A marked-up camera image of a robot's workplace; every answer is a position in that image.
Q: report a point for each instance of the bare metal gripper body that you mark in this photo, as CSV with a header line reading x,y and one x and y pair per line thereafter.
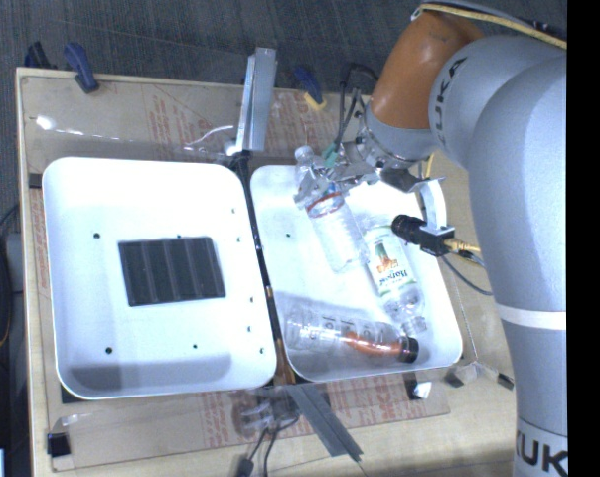
x,y
360,163

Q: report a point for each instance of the brown cardboard board red print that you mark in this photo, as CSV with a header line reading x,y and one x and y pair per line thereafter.
x,y
131,112

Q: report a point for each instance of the white plastic tray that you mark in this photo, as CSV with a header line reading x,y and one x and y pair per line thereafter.
x,y
305,276
146,192

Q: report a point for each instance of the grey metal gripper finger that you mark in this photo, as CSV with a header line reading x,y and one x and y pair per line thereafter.
x,y
306,188
338,186

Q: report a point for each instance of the black ribbed rectangular pad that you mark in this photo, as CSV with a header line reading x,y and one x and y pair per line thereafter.
x,y
172,271

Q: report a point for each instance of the clear bottle with red band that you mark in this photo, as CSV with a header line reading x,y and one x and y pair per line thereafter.
x,y
337,231

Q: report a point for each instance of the clear bottle with green label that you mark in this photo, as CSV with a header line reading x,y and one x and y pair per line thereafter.
x,y
392,271

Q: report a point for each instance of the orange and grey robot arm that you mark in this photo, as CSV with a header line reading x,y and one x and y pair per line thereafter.
x,y
508,132

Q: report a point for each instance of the black cylinder on white bracket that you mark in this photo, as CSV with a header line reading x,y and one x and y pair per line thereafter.
x,y
420,231

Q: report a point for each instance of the clear bottle with black cap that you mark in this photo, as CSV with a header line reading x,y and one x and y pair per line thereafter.
x,y
349,338

